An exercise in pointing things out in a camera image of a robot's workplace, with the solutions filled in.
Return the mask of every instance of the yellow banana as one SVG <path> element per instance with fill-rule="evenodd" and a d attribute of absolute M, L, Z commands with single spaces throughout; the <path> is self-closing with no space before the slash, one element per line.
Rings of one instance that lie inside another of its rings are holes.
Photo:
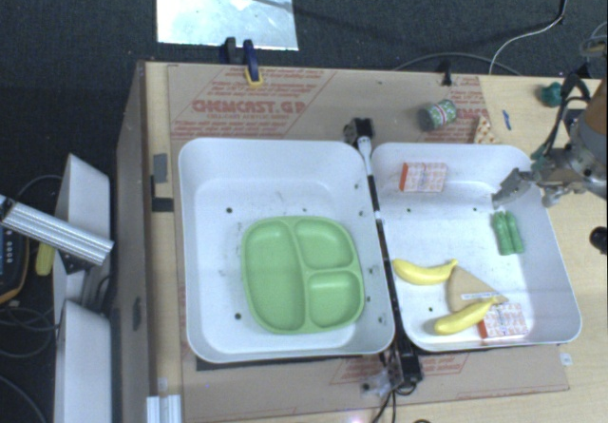
<path fill-rule="evenodd" d="M 435 322 L 435 333 L 438 336 L 451 336 L 452 334 L 462 332 L 468 327 L 472 327 L 482 321 L 491 306 L 497 303 L 498 299 L 492 297 L 486 301 L 468 305 L 460 312 L 441 317 Z"/>
<path fill-rule="evenodd" d="M 394 260 L 392 267 L 397 276 L 411 284 L 438 284 L 449 278 L 457 260 L 451 260 L 448 264 L 434 267 L 422 267 L 412 264 L 407 260 Z"/>

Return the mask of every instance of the divided green plate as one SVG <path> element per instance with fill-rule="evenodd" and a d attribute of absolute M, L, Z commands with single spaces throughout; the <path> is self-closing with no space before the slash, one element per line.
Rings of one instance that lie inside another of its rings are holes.
<path fill-rule="evenodd" d="M 309 334 L 356 321 L 364 305 L 351 236 L 322 217 L 276 217 L 247 229 L 241 272 L 256 321 L 277 334 Z"/>

